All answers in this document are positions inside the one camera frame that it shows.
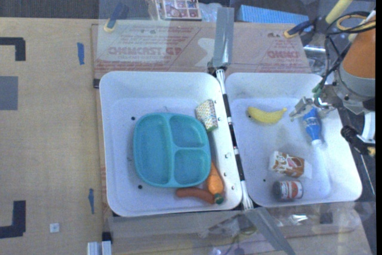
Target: plywood surface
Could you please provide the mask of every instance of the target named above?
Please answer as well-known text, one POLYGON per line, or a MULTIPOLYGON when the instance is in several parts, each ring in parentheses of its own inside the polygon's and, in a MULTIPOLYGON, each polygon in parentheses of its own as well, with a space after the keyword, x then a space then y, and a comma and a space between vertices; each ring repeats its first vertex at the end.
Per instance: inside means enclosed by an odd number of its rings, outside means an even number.
POLYGON ((101 241, 95 22, 0 19, 0 37, 26 41, 21 62, 14 46, 0 45, 0 75, 18 78, 17 110, 0 110, 0 226, 11 225, 14 201, 26 201, 26 231, 0 239, 2 254, 84 254, 87 242, 101 241), (60 232, 51 234, 50 223, 60 232))

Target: banana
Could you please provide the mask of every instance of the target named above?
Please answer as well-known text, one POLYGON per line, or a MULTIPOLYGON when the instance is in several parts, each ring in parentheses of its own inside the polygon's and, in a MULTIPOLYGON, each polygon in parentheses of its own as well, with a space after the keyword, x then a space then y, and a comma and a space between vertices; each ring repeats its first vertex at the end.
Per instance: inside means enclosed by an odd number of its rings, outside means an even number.
POLYGON ((261 109, 257 109, 256 107, 249 106, 247 111, 250 117, 254 120, 265 124, 275 124, 282 118, 282 115, 287 111, 287 108, 284 107, 275 112, 265 112, 261 109))

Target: can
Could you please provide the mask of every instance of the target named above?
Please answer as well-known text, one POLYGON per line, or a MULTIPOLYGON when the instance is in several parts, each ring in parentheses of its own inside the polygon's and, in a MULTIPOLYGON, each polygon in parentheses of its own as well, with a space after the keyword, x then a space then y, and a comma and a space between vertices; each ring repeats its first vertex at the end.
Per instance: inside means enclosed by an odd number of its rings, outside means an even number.
POLYGON ((274 182, 272 191, 278 201, 300 199, 304 194, 303 185, 299 180, 274 182))

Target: sausage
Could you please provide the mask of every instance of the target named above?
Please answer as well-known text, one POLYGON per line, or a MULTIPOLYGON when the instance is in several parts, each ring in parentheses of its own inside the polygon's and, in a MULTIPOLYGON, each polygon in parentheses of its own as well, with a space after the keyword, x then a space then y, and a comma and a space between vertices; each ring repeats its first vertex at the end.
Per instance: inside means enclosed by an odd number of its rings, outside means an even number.
POLYGON ((199 198, 205 202, 208 202, 210 204, 214 204, 214 195, 206 191, 204 189, 198 188, 198 187, 185 187, 185 188, 178 188, 175 192, 175 194, 179 198, 185 198, 187 196, 194 196, 195 198, 199 198))

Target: teal plate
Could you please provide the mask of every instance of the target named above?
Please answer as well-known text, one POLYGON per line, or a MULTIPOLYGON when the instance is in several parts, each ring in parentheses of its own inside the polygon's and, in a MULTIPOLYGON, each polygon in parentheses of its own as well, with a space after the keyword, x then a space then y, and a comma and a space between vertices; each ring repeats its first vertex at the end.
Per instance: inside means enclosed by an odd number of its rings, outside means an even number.
POLYGON ((207 131, 196 118, 150 113, 136 123, 135 169, 152 186, 182 188, 202 183, 211 169, 207 131))

